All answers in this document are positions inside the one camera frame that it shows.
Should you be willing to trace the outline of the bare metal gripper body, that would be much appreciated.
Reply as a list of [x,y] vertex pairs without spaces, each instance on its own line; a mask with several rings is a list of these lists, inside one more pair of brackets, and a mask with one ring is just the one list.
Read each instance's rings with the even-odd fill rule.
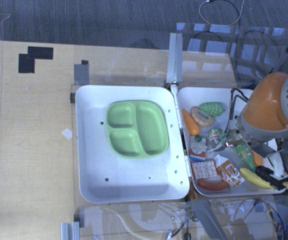
[[236,147],[240,144],[245,144],[250,147],[257,147],[261,144],[261,142],[248,136],[242,130],[229,129],[224,135],[224,144],[227,147]]

